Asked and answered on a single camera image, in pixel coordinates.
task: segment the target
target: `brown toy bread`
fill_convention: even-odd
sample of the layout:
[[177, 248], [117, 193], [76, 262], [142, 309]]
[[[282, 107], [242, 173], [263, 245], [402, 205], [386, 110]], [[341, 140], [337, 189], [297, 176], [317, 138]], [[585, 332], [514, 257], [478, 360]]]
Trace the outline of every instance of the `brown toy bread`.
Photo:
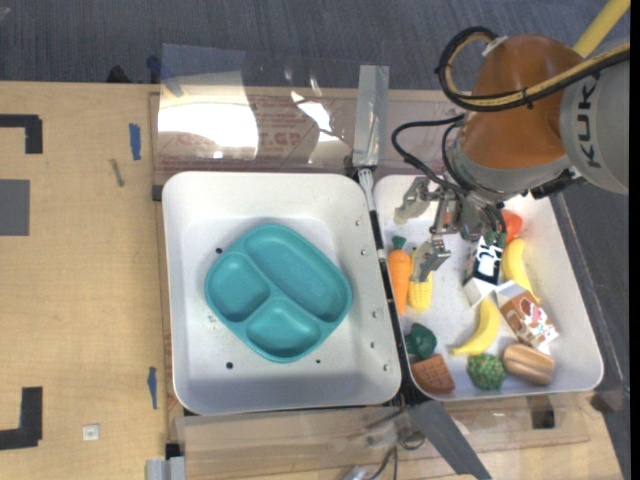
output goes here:
[[555, 367], [553, 357], [522, 343], [509, 345], [502, 363], [508, 373], [543, 386], [551, 383]]
[[430, 393], [450, 393], [456, 387], [451, 372], [440, 354], [411, 365], [418, 386]]

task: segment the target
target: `toy carrot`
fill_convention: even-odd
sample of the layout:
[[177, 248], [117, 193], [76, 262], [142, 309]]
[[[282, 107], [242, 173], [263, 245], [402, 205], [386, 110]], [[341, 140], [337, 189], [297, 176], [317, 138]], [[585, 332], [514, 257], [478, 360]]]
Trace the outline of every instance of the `toy carrot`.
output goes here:
[[411, 256], [402, 249], [406, 238], [394, 236], [393, 250], [387, 257], [389, 278], [393, 289], [393, 298], [399, 315], [404, 315], [407, 306], [407, 294], [409, 293], [409, 277], [411, 277]]

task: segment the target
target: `black corner marker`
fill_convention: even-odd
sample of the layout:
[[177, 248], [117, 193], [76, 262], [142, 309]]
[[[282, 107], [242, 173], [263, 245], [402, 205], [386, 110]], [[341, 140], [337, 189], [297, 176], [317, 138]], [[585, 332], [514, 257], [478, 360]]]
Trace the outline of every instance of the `black corner marker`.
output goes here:
[[22, 388], [20, 425], [16, 429], [0, 430], [0, 450], [15, 450], [38, 446], [42, 439], [42, 388]]
[[37, 115], [0, 114], [0, 128], [24, 128], [24, 152], [42, 154], [42, 119]]

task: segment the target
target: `teal plate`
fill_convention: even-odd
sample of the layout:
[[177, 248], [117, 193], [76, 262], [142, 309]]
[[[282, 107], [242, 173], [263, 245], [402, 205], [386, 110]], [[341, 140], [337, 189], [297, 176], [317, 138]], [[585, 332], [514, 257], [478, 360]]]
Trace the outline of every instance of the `teal plate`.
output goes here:
[[258, 226], [225, 250], [205, 279], [207, 304], [270, 361], [309, 354], [340, 325], [351, 286], [313, 244], [280, 224]]

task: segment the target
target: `yellow corn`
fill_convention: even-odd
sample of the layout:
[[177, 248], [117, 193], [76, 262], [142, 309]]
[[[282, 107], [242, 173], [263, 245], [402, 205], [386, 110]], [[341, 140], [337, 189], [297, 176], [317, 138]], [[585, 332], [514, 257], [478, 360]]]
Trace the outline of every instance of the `yellow corn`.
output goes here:
[[[413, 259], [415, 257], [416, 250], [413, 251], [411, 256], [411, 267], [413, 270]], [[418, 311], [425, 311], [431, 304], [431, 292], [433, 290], [433, 272], [429, 272], [429, 276], [426, 281], [422, 283], [416, 283], [409, 280], [409, 295], [407, 302], [409, 306]]]

